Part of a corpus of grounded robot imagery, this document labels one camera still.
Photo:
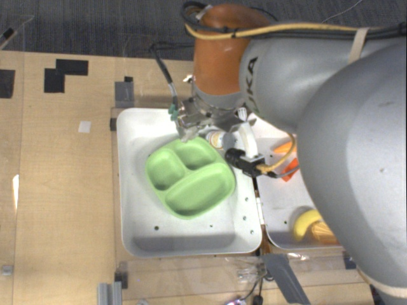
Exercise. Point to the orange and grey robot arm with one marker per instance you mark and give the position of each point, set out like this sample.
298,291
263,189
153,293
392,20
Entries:
334,113

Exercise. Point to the tan ridged bread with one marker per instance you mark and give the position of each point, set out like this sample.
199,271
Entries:
322,234

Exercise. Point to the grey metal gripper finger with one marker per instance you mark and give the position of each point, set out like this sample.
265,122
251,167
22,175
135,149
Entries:
194,132
185,135

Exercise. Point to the green divided plate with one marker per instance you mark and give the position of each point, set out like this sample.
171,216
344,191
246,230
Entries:
190,183

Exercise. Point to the white plastic tray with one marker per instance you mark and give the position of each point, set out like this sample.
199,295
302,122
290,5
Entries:
283,202
190,234

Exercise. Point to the red cube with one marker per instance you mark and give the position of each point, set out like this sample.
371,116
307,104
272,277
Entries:
291,168

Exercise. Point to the yellow banana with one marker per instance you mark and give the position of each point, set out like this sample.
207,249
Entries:
305,222

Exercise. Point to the black cylinder on white bracket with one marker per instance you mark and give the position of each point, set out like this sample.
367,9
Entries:
241,160

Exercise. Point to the orange carrot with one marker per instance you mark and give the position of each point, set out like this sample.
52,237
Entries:
283,147

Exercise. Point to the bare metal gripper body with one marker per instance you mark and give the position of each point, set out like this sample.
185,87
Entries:
198,114

